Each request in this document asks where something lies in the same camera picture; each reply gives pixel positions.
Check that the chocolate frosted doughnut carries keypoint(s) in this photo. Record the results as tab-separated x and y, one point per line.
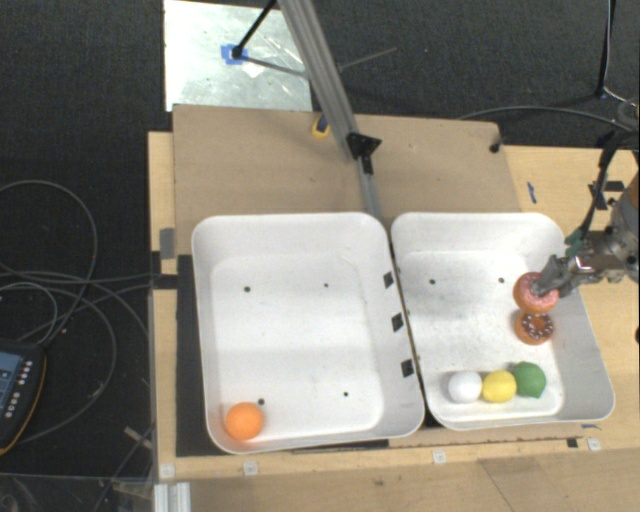
535	327

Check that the orange ball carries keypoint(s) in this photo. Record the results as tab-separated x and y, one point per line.
244	421

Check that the yellow ball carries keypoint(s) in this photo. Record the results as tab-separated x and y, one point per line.
499	386

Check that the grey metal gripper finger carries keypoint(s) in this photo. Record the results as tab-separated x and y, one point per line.
572	282
550	275

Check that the white plastic tray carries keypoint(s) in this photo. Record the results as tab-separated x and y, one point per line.
470	325
295	330

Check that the brown cardboard board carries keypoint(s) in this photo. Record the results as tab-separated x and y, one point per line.
270	165

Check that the pink frosted doughnut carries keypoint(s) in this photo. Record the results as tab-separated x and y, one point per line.
525	296

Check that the green ball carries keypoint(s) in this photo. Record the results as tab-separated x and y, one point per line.
530	380

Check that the white ball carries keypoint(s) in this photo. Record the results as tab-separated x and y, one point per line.
464	387

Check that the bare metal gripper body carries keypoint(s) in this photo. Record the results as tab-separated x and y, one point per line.
612	256

